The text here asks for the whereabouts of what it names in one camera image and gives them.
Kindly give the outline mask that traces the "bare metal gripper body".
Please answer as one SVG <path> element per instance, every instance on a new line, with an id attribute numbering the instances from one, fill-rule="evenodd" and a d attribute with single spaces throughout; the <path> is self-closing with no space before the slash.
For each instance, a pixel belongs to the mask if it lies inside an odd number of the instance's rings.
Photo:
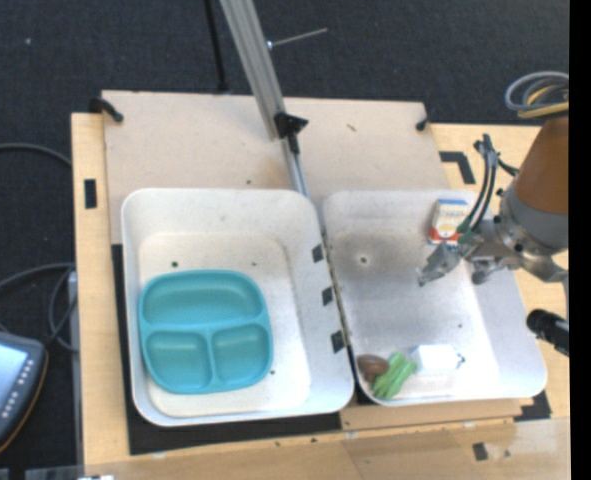
<path id="1" fill-rule="evenodd" d="M 512 232 L 512 222 L 501 215 L 481 220 L 458 239 L 464 260 L 474 272 L 517 270 L 522 267 L 522 243 Z"/>

